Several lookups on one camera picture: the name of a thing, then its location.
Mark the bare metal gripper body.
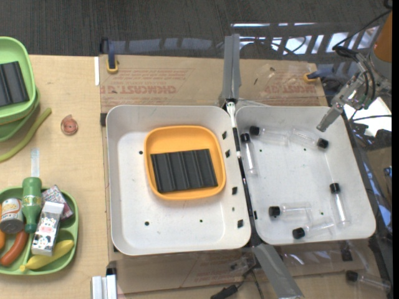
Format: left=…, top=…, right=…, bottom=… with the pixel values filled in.
left=331, top=69, right=380, bottom=110

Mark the clear plastic bottle black cap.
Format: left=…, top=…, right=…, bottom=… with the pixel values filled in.
left=249, top=125, right=289, bottom=146
left=329, top=183, right=352, bottom=227
left=239, top=132, right=259, bottom=177
left=268, top=201, right=313, bottom=222
left=292, top=217, right=335, bottom=240
left=289, top=128, right=330, bottom=150
left=345, top=270, right=391, bottom=293

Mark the white plastic tray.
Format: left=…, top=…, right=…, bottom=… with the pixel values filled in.
left=234, top=105, right=377, bottom=247
left=105, top=105, right=252, bottom=257

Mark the thin black and white rod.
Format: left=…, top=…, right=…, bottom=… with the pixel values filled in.
left=226, top=101, right=260, bottom=246

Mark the brown cardboard board red print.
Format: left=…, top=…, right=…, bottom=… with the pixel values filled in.
left=99, top=54, right=385, bottom=294

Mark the orange plate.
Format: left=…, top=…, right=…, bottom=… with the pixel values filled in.
left=143, top=125, right=227, bottom=201

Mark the black ribbed rack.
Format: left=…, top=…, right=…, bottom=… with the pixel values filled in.
left=150, top=148, right=219, bottom=194
left=0, top=61, right=31, bottom=107

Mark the pink doughnut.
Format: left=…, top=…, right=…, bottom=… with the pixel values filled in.
left=60, top=114, right=79, bottom=136

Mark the pink packet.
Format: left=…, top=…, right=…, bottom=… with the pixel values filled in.
left=41, top=184, right=74, bottom=221

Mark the green divided plate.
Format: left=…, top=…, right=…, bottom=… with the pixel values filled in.
left=0, top=186, right=79, bottom=275

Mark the long green bean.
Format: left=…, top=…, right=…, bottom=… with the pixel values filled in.
left=0, top=107, right=53, bottom=163

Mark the yellow banana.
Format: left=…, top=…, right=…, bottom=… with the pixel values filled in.
left=19, top=239, right=75, bottom=272

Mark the white cow print carton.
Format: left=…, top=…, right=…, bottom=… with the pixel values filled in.
left=31, top=201, right=65, bottom=257

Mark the green bottle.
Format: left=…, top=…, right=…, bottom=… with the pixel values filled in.
left=21, top=176, right=43, bottom=234

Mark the small can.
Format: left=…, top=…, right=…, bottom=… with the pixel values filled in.
left=0, top=197, right=26, bottom=234

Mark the red sausage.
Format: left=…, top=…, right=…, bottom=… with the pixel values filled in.
left=0, top=229, right=30, bottom=267

